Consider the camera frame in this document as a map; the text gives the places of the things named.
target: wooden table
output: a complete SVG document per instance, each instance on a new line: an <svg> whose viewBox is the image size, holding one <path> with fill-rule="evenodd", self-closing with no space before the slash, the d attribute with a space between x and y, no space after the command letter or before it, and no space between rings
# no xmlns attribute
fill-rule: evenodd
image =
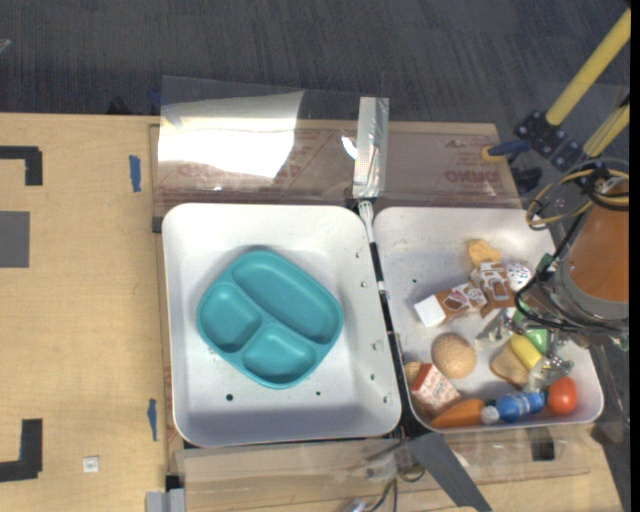
<svg viewBox="0 0 640 512"><path fill-rule="evenodd" d="M42 419L36 479L0 483L0 510L143 510L168 465L149 128L156 117L0 114L0 145L38 146L42 186L0 160L0 211L30 212L28 268L0 268L0 461L20 457L21 421ZM141 190L130 176L141 161ZM157 439L148 417L157 411ZM495 510L621 510L600 445L588 471L483 484ZM98 456L99 471L83 458ZM341 510L344 500L264 510ZM399 510L452 507L403 492Z"/></svg>

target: teal divided plate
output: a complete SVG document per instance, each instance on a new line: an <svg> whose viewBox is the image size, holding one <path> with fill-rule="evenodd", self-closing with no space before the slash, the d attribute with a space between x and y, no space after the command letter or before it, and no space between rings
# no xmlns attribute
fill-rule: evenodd
<svg viewBox="0 0 640 512"><path fill-rule="evenodd" d="M237 258L205 292L198 331L254 381L285 389L304 380L335 344L338 301L309 274L269 251Z"/></svg>

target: toy tomato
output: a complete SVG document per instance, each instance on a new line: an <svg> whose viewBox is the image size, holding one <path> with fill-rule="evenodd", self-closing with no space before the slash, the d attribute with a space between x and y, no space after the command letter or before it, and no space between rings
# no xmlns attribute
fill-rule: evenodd
<svg viewBox="0 0 640 512"><path fill-rule="evenodd" d="M555 381L547 392L547 407L559 416L571 414L578 403L576 383L571 377L561 377Z"/></svg>

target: blue bottle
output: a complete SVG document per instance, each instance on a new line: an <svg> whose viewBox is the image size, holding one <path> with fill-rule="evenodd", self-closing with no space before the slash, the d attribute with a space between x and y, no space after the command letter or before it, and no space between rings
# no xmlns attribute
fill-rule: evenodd
<svg viewBox="0 0 640 512"><path fill-rule="evenodd" d="M523 416L535 414L544 408L544 394L535 393L510 393L503 395L496 401L496 405L489 405L482 409L480 418L482 422L491 425L498 421L515 423Z"/></svg>

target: yellow pole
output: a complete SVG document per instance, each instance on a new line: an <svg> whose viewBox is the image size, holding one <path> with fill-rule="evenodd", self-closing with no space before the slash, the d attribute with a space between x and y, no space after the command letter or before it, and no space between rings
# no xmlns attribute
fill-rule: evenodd
<svg viewBox="0 0 640 512"><path fill-rule="evenodd" d="M591 158L601 155L611 141L629 124L630 114L631 103L627 103L611 112L604 123L584 143L584 152Z"/></svg>
<svg viewBox="0 0 640 512"><path fill-rule="evenodd" d="M573 107L576 106L630 38L631 8L627 8L553 106L547 111L545 118L549 124L560 126L562 121L569 115L569 112L573 110Z"/></svg>

